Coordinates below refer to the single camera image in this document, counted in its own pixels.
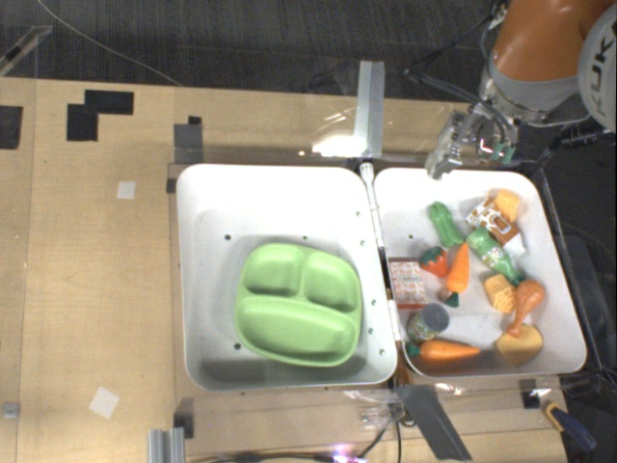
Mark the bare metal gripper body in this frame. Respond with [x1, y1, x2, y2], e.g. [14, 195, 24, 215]
[436, 86, 537, 159]

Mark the green toy pepper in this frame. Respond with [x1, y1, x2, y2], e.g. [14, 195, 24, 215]
[427, 201, 466, 249]

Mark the orange cheese wedge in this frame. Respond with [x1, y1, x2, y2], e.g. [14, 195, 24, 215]
[490, 188, 523, 222]

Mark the brown and white carton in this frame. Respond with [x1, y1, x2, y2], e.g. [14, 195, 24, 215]
[464, 197, 522, 247]

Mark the red toy strawberry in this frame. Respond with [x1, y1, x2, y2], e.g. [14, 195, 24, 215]
[417, 245, 450, 279]

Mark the green plastic bottle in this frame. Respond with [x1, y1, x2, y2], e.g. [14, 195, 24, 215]
[465, 227, 526, 287]

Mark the orange toy carrot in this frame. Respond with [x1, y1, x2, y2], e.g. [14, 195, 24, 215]
[404, 338, 482, 363]
[443, 241, 471, 309]

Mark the orange and white packet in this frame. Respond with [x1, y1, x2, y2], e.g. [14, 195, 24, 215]
[388, 258, 428, 309]

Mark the white plastic tray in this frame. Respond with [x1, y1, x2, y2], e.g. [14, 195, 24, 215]
[373, 166, 589, 380]
[174, 163, 399, 393]

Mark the yellow toy corn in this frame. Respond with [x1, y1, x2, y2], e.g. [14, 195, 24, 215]
[482, 273, 518, 314]

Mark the green can with grey lid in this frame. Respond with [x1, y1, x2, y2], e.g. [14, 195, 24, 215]
[405, 302, 451, 344]

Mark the orange toy chicken drumstick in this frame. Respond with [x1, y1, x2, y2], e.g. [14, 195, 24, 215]
[505, 278, 547, 340]

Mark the yellow toy bread chunk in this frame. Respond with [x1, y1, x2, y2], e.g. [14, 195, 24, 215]
[493, 324, 545, 368]

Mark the green divided plate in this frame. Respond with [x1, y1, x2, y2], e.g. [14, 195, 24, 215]
[233, 242, 364, 368]

